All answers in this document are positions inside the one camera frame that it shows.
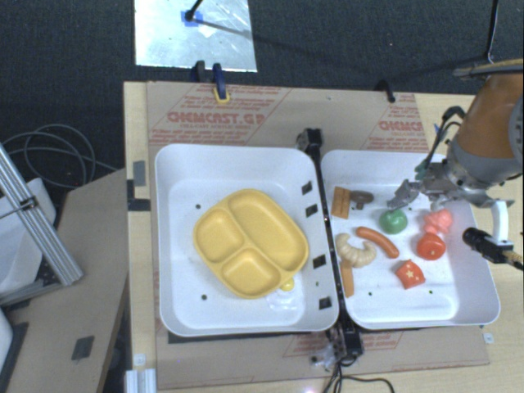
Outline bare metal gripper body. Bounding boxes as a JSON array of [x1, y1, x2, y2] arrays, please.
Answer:
[[417, 165, 515, 210]]

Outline pink shrimp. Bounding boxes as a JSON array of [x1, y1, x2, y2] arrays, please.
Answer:
[[422, 208, 454, 237]]

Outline green apple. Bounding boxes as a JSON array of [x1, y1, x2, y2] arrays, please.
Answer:
[[377, 207, 409, 236]]

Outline brown mushroom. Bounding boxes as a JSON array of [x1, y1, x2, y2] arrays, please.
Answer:
[[348, 190, 375, 210]]

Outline red tomato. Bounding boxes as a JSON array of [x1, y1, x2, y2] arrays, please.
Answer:
[[416, 232, 447, 261]]

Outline red sausage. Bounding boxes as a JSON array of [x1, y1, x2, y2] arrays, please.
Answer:
[[355, 225, 400, 260]]

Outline orange wafer biscuit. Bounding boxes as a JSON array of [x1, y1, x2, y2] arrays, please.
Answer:
[[331, 186, 353, 220]]

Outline cream croissant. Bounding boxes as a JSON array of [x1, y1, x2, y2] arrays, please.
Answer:
[[335, 232, 377, 269]]

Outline red wedge with yellow star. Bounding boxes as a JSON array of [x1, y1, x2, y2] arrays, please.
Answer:
[[394, 259, 427, 291]]

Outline thin black rod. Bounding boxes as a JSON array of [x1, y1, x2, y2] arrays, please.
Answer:
[[309, 144, 351, 336]]

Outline orange carrot stick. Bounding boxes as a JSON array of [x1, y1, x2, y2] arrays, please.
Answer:
[[339, 259, 355, 299]]

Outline white plastic tray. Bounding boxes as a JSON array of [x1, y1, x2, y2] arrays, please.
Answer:
[[154, 142, 341, 338], [319, 149, 502, 331]]

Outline yellow divided plate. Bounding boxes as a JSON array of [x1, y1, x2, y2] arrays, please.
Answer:
[[192, 187, 310, 300]]

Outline white fried egg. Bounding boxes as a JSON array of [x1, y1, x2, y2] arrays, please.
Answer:
[[264, 277, 300, 311]]

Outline brown cardboard board, red print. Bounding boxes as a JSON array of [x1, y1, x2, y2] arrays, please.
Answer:
[[145, 81, 491, 391]]

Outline black cylinder on white bracket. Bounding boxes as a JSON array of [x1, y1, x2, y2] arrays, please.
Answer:
[[462, 199, 517, 264]]

